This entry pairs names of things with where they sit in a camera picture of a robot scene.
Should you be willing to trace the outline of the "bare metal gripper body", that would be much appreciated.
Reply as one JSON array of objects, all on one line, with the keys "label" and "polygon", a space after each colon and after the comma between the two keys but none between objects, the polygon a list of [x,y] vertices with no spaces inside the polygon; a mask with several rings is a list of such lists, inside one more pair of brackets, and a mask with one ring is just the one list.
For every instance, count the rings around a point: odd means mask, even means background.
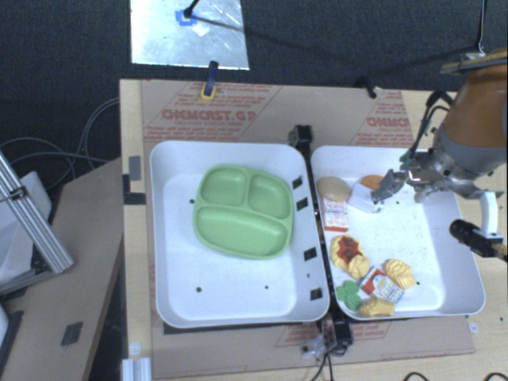
[{"label": "bare metal gripper body", "polygon": [[407,183],[433,185],[437,192],[451,191],[465,199],[478,199],[484,190],[475,181],[493,171],[492,151],[464,151],[458,158],[446,151],[408,151],[403,156],[403,170],[408,171]]}]

